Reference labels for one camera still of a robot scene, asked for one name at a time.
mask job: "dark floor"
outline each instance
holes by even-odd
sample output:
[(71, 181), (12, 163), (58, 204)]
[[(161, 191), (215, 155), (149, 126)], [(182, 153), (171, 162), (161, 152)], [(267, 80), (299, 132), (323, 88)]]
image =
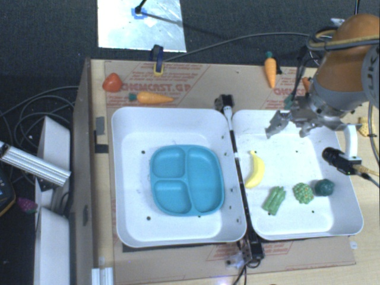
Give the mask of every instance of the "dark floor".
[[(355, 0), (180, 0), (188, 51), (252, 33), (295, 31), (312, 33), (347, 18)], [(359, 12), (379, 16), (380, 0), (361, 0)], [(251, 38), (189, 55), (178, 62), (262, 64), (271, 50), (281, 65), (295, 66), (305, 39), (297, 36)], [(42, 91), (76, 86), (84, 58), (148, 59), (146, 51), (111, 50), (97, 47), (97, 0), (0, 0), (0, 111)], [(165, 58), (174, 56), (165, 53)], [(58, 95), (75, 100), (75, 91)], [(36, 103), (34, 109), (52, 110), (54, 100)], [(7, 113), (13, 130), (21, 109)], [(64, 114), (69, 118), (70, 112)], [(39, 131), (32, 134), (38, 143)], [(11, 143), (4, 120), (0, 140)], [(19, 197), (33, 199), (33, 186), (11, 179)], [(0, 217), (0, 284), (33, 282), (34, 216), (17, 206)]]

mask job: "yellow banana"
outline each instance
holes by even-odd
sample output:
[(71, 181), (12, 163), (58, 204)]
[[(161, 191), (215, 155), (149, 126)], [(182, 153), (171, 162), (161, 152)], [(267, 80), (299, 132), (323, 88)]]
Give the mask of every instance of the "yellow banana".
[(260, 157), (258, 157), (254, 151), (251, 151), (250, 153), (252, 154), (252, 158), (254, 161), (254, 171), (245, 182), (246, 188), (256, 187), (262, 181), (265, 171), (264, 161)]

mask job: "blue plate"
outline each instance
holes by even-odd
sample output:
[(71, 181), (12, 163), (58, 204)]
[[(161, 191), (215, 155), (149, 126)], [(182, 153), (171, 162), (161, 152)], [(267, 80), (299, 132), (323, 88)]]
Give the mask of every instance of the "blue plate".
[(198, 145), (170, 145), (150, 160), (153, 199), (163, 212), (201, 216), (224, 202), (224, 182), (214, 152)]

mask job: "white tray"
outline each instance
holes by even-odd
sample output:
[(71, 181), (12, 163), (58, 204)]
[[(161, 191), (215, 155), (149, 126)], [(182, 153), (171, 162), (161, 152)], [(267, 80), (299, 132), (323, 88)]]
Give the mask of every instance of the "white tray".
[[(123, 107), (112, 117), (116, 227), (131, 247), (235, 242), (246, 232), (245, 213), (225, 117), (210, 109)], [(149, 163), (160, 147), (201, 145), (217, 155), (224, 203), (207, 216), (178, 217), (154, 203)]]
[[(246, 189), (252, 225), (264, 239), (285, 240), (322, 236), (354, 235), (363, 227), (363, 217), (349, 176), (337, 171), (323, 158), (327, 147), (340, 148), (336, 133), (317, 128), (301, 138), (299, 128), (289, 123), (269, 140), (264, 128), (274, 111), (241, 110), (233, 116), (236, 144), (243, 178), (252, 172), (251, 150), (265, 163), (262, 182)], [(299, 204), (292, 188), (299, 182), (313, 185), (327, 178), (335, 183), (329, 197), (315, 197)], [(275, 216), (261, 207), (274, 186), (284, 186), (286, 198)]]

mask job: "green vegetable toy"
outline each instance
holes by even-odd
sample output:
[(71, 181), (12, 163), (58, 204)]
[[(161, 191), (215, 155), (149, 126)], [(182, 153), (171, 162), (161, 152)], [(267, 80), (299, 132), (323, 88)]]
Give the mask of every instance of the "green vegetable toy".
[(328, 179), (319, 180), (314, 187), (314, 191), (316, 195), (320, 195), (323, 197), (327, 197), (334, 192), (334, 183)]
[(272, 192), (269, 194), (262, 208), (275, 216), (278, 208), (280, 208), (281, 203), (285, 199), (285, 195), (286, 191), (284, 191), (284, 187), (275, 187), (272, 189)]
[(313, 190), (305, 183), (298, 183), (293, 187), (294, 196), (300, 204), (309, 204), (313, 198)]

